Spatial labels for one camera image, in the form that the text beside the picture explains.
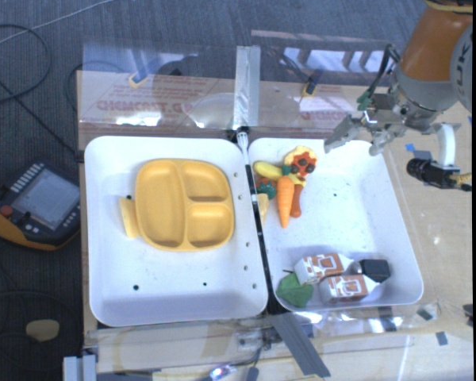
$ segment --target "white cable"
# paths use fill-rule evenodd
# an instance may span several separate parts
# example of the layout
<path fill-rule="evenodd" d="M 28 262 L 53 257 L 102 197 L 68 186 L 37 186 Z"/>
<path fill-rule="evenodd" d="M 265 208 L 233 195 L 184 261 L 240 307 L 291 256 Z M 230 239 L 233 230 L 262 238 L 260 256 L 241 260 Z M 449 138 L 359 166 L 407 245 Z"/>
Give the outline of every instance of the white cable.
<path fill-rule="evenodd" d="M 0 44 L 3 44 L 4 42 L 12 39 L 12 38 L 15 38 L 15 37 L 19 37 L 20 35 L 22 34 L 25 34 L 25 33 L 28 33 L 30 30 L 34 30 L 34 29 L 40 29 L 42 27 L 45 27 L 47 25 L 51 25 L 51 24 L 54 24 L 58 21 L 62 21 L 62 20 L 65 20 L 66 18 L 69 18 L 69 17 L 74 17 L 75 15 L 78 15 L 80 13 L 83 13 L 84 11 L 88 11 L 88 10 L 91 10 L 91 9 L 94 9 L 95 7 L 98 7 L 98 6 L 102 6 L 104 4 L 107 4 L 107 3 L 111 3 L 111 2 L 115 2 L 116 0 L 104 0 L 102 2 L 98 2 L 98 3 L 95 3 L 95 4 L 92 4 L 91 6 L 88 6 L 88 7 L 84 7 L 80 10 L 76 10 L 75 12 L 73 13 L 70 13 L 70 14 L 66 14 L 62 17 L 58 17 L 58 18 L 55 18 L 54 20 L 50 20 L 48 22 L 45 22 L 44 24 L 39 24 L 39 25 L 36 25 L 35 27 L 32 27 L 30 29 L 26 29 L 26 30 L 23 30 L 23 31 L 20 31 L 19 33 L 15 33 L 11 36 L 8 36 L 7 38 L 4 38 L 3 40 L 0 40 Z"/>

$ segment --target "beige surface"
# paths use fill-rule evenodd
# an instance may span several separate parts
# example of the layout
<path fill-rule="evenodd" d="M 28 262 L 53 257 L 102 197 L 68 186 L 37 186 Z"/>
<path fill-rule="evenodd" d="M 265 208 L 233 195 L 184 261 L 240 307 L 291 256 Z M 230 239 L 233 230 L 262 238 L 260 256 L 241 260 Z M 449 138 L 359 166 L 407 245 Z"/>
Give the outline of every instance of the beige surface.
<path fill-rule="evenodd" d="M 332 94 L 339 95 L 347 104 L 354 103 L 363 92 L 362 87 L 333 90 Z M 438 120 L 461 124 L 456 132 L 455 162 L 462 172 L 472 168 L 468 116 L 461 106 L 455 106 Z M 83 136 L 84 141 L 88 140 L 89 131 L 85 130 Z M 366 134 L 360 138 L 370 139 Z M 355 317 L 349 322 L 322 321 L 315 325 L 313 343 L 334 380 L 474 378 L 473 329 L 463 313 L 463 305 L 473 303 L 472 194 L 427 187 L 408 176 L 405 165 L 413 154 L 405 149 L 406 144 L 413 144 L 417 150 L 429 150 L 435 158 L 439 149 L 436 136 L 408 132 L 384 152 L 424 278 L 424 295 L 416 306 L 393 309 L 399 321 L 398 331 L 394 333 L 376 333 L 379 330 L 373 326 L 374 319 L 369 319 L 366 313 L 363 318 Z M 81 168 L 82 187 L 84 182 Z M 82 212 L 84 222 L 85 207 Z M 98 345 L 99 372 L 162 368 L 153 379 L 197 379 L 208 375 L 218 363 L 233 358 L 243 361 L 253 354 L 257 348 L 254 342 L 245 347 L 238 342 L 247 334 L 248 326 L 244 323 L 201 323 L 178 326 L 176 330 L 153 326 L 95 331 L 97 322 L 88 306 L 84 224 L 82 235 L 86 343 Z M 420 306 L 433 312 L 434 319 L 425 321 L 417 315 Z M 438 343 L 436 334 L 441 332 L 447 344 Z M 244 368 L 238 368 L 227 379 L 245 379 Z M 303 376 L 282 343 L 263 352 L 258 368 L 260 380 L 310 379 Z"/>

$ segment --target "chocolate milk carton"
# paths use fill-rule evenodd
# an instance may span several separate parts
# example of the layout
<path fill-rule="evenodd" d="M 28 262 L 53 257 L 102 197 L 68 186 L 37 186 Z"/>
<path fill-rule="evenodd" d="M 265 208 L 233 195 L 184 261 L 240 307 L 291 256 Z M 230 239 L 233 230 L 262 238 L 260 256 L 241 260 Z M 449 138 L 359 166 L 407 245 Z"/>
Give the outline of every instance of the chocolate milk carton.
<path fill-rule="evenodd" d="M 307 256 L 294 265 L 300 285 L 319 283 L 332 275 L 342 275 L 354 261 L 337 252 Z"/>
<path fill-rule="evenodd" d="M 365 275 L 337 275 L 321 282 L 319 292 L 323 303 L 352 302 L 368 296 L 377 285 Z"/>

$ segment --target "orange divided dish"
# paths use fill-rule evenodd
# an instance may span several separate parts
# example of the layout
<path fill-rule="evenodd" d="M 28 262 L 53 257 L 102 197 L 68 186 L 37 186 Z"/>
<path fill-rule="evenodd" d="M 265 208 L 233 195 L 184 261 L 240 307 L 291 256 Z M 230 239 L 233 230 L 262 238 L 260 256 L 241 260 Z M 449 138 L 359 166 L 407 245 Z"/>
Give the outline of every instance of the orange divided dish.
<path fill-rule="evenodd" d="M 215 165 L 196 160 L 147 162 L 136 177 L 135 199 L 122 198 L 121 212 L 130 237 L 141 235 L 169 251 L 216 248 L 234 230 L 226 176 Z"/>

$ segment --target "emergency stop button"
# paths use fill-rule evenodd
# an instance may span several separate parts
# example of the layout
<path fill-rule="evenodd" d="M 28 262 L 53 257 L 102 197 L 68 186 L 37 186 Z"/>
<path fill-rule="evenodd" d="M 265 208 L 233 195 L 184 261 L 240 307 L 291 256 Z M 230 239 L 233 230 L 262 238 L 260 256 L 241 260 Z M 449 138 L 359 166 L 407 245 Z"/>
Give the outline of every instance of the emergency stop button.
<path fill-rule="evenodd" d="M 0 214 L 3 217 L 9 218 L 13 215 L 14 209 L 9 205 L 2 205 L 0 206 Z"/>

